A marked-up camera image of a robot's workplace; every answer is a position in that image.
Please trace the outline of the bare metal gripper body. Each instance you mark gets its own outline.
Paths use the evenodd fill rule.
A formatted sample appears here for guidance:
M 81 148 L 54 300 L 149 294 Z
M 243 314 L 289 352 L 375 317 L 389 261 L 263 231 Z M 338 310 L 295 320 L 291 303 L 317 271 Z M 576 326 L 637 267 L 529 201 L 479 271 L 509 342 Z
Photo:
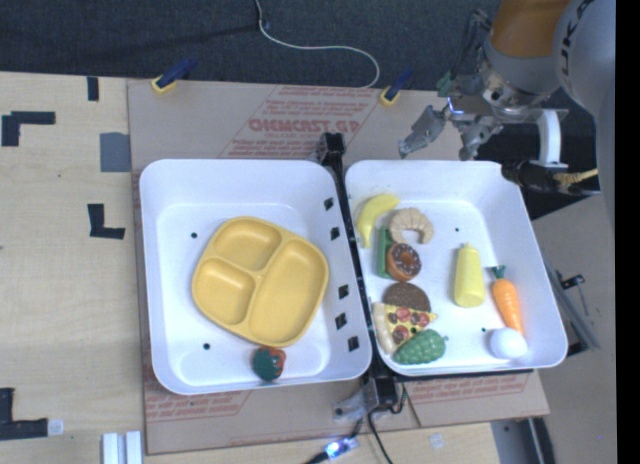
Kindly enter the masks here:
M 545 98 L 497 74 L 447 75 L 447 119 L 460 133 L 497 133 L 524 122 Z

